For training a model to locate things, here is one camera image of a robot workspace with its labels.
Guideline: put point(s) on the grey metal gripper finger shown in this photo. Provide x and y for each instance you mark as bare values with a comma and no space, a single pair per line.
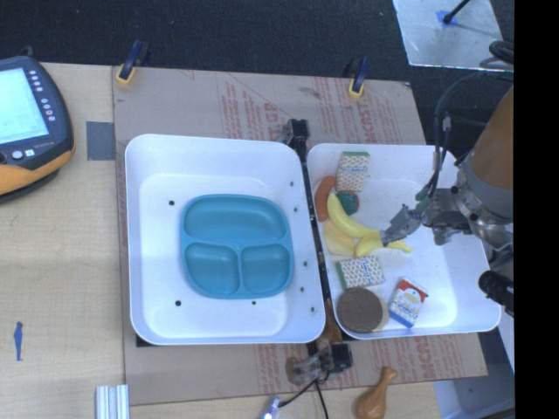
404,223

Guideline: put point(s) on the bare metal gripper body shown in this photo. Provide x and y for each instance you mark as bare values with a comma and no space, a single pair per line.
450,210

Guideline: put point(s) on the yellow banana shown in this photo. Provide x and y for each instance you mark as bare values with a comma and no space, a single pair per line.
369,245
342,221

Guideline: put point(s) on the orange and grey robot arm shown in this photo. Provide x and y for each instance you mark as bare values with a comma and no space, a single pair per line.
495,146

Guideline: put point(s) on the green and red round toy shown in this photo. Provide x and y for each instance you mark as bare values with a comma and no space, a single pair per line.
348,202

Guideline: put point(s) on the orange patterned carton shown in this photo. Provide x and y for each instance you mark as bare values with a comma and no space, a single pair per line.
360,271
353,172

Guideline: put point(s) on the white plastic tray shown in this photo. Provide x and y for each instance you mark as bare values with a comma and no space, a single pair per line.
157,251
441,277

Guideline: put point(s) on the pale yellow toy wedge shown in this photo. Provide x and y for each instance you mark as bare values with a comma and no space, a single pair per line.
337,239

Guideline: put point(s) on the red white blue carton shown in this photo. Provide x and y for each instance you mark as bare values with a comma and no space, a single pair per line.
407,302

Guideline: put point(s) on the orange sausage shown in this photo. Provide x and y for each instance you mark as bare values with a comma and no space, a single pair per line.
323,199

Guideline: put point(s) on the thin black rod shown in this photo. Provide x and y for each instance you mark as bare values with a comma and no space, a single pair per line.
320,256

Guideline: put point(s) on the brown round biscuit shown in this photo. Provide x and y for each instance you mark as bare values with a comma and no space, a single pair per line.
359,310

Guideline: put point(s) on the black block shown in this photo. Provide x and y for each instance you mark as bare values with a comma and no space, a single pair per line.
298,130
341,356

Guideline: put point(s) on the blue divided plate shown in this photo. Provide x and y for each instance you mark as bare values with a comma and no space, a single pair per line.
236,245

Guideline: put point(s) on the brown chicken drumstick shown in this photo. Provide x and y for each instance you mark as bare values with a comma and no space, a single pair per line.
373,400

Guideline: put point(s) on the brown cardboard board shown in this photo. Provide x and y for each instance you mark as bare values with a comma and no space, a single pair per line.
174,98

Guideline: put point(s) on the black cylinder on white bracket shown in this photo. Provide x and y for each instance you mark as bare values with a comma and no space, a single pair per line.
495,284

